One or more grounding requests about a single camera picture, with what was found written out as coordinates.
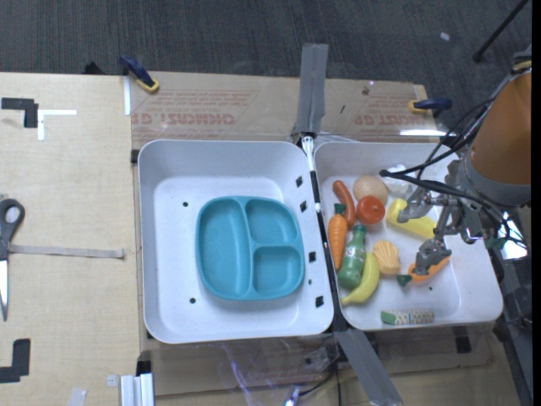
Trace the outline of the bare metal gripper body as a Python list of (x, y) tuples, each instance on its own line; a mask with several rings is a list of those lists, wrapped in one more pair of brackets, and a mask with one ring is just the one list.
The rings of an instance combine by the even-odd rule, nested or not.
[(504, 210), (497, 200), (499, 188), (474, 170), (468, 158), (450, 162), (445, 182), (429, 203), (440, 208), (433, 240), (445, 242), (445, 236), (458, 235), (467, 244), (480, 239), (496, 239)]

